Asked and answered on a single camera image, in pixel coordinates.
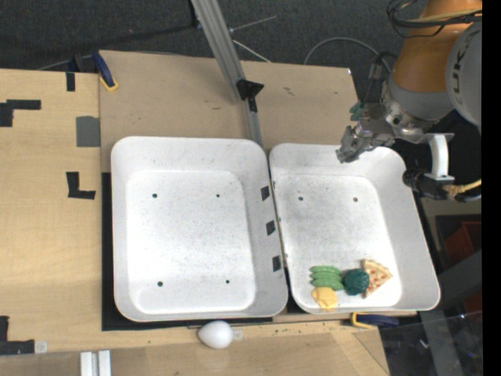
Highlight white plastic tray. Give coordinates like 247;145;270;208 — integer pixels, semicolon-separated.
110;136;290;323
269;143;442;315

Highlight dark green broccoli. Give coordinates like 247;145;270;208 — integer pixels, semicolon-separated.
342;268;370;297

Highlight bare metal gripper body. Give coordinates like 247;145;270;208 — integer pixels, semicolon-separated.
351;99;436;149

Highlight pale wood board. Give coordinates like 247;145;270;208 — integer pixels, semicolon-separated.
98;49;419;325

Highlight yellow toy food piece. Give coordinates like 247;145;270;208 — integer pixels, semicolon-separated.
311;286;339;310

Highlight black cylinder on white bracket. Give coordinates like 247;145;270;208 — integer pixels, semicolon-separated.
402;132;457;201

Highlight light green pea pods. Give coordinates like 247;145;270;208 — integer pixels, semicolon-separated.
308;265;344;291

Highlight pizza slice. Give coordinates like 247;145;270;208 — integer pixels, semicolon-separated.
359;258;394;299

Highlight white egg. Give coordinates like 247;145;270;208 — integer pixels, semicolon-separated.
197;320;235;350

